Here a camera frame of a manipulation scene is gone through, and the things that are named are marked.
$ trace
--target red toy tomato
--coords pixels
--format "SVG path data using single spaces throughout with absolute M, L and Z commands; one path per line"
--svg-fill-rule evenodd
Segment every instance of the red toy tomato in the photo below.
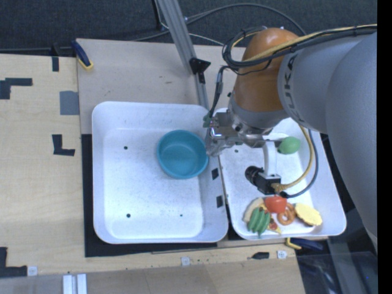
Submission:
M 284 213 L 287 205 L 287 198 L 281 196 L 270 196 L 264 198 L 265 206 L 271 213 Z

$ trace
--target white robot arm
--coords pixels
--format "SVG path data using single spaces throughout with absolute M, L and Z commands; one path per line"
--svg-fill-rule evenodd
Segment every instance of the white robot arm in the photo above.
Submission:
M 246 33 L 252 40 L 236 62 L 230 50 Z M 207 153 L 217 156 L 239 143 L 262 147 L 274 126 L 288 117 L 327 134 L 377 248 L 377 26 L 303 37 L 279 28 L 255 29 L 226 45 L 224 59 L 238 76 L 227 112 L 211 109 L 207 116 Z

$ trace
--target tray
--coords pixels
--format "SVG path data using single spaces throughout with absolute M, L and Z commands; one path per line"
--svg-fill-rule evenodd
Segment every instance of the tray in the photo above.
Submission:
M 276 173 L 282 177 L 282 184 L 290 183 L 300 177 L 309 163 L 309 147 L 306 139 L 296 122 L 292 119 L 281 121 L 268 138 L 274 140 L 275 137 L 294 136 L 301 140 L 301 146 L 295 154 L 285 155 L 276 154 Z M 295 204 L 297 202 L 305 203 L 317 209 L 322 218 L 323 224 L 311 227 L 305 225 L 302 221 L 296 219 L 294 223 L 283 226 L 279 225 L 282 234 L 272 231 L 265 231 L 261 239 L 276 239 L 288 237 L 327 237 L 340 235 L 346 228 L 347 222 L 345 213 L 340 201 L 334 179 L 328 165 L 320 134 L 313 132 L 315 147 L 318 152 L 318 175 L 312 187 L 295 198 L 290 198 L 288 202 Z M 247 167 L 254 165 L 264 167 L 264 154 L 261 148 L 252 149 L 246 145 L 234 146 L 225 149 L 220 155 L 220 164 L 222 177 L 224 179 L 227 202 L 230 210 L 232 225 L 240 237 L 249 240 L 260 239 L 258 234 L 249 232 L 246 223 L 243 221 L 243 214 L 249 203 L 257 197 L 265 197 L 255 186 L 253 186 L 244 175 Z M 295 194 L 305 188 L 312 179 L 314 174 L 314 165 L 312 170 L 297 185 L 287 189 L 288 194 Z
M 93 223 L 111 244 L 213 243 L 228 230 L 219 161 L 191 179 L 166 175 L 156 158 L 171 130 L 204 138 L 199 105 L 102 102 L 92 113 Z

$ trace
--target blue bowl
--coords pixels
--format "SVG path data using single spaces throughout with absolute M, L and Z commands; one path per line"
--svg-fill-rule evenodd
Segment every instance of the blue bowl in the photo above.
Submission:
M 158 142 L 158 162 L 167 175 L 176 179 L 198 176 L 208 164 L 204 141 L 187 130 L 173 130 Z

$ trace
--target black mat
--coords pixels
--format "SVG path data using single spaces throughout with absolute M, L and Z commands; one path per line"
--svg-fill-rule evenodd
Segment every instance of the black mat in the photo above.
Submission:
M 108 244 L 95 233 L 92 221 L 92 135 L 81 136 L 85 257 L 118 256 L 142 252 L 177 251 L 216 247 L 216 243 Z

